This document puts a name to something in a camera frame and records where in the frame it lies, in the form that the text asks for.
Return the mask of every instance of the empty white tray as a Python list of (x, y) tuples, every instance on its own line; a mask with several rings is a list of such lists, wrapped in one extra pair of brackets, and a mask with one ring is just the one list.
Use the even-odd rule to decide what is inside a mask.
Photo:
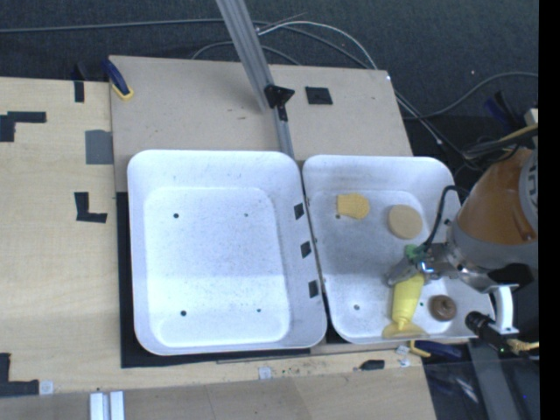
[[(382, 337), (391, 322), (393, 299), (385, 275), (401, 260), (406, 244), (419, 245), (430, 234), (441, 193), (454, 184), (451, 173), (430, 157), (314, 156), (304, 163), (303, 178), (333, 327), (357, 344), (390, 340)], [(368, 199), (366, 218), (337, 218), (336, 197), (344, 193), (360, 193)], [(417, 238), (401, 240), (390, 233), (387, 216), (395, 204), (412, 206), (421, 214), (423, 229)], [(457, 194), (449, 192), (442, 221), (453, 219), (459, 208)], [(442, 225), (435, 242), (444, 238)], [(440, 294), (455, 301), (453, 320), (442, 322), (431, 316), (430, 298)], [(432, 339), (470, 338), (474, 334), (465, 326), (470, 311), (493, 315), (489, 296), (458, 279), (443, 277), (423, 287), (412, 321)]]
[(280, 152), (128, 165), (134, 327), (154, 354), (311, 347), (326, 311), (301, 175)]

